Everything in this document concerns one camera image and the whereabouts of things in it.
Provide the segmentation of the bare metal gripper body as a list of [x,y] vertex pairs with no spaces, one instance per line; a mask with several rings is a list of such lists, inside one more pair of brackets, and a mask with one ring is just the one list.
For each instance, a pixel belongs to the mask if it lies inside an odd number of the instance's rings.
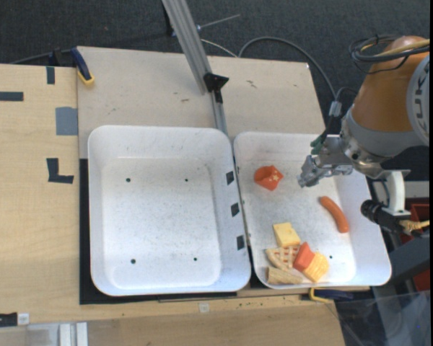
[[353,172],[368,177],[381,177],[384,174],[381,163],[385,160],[385,157],[365,150],[355,138],[328,136],[316,156],[316,167],[351,165]]

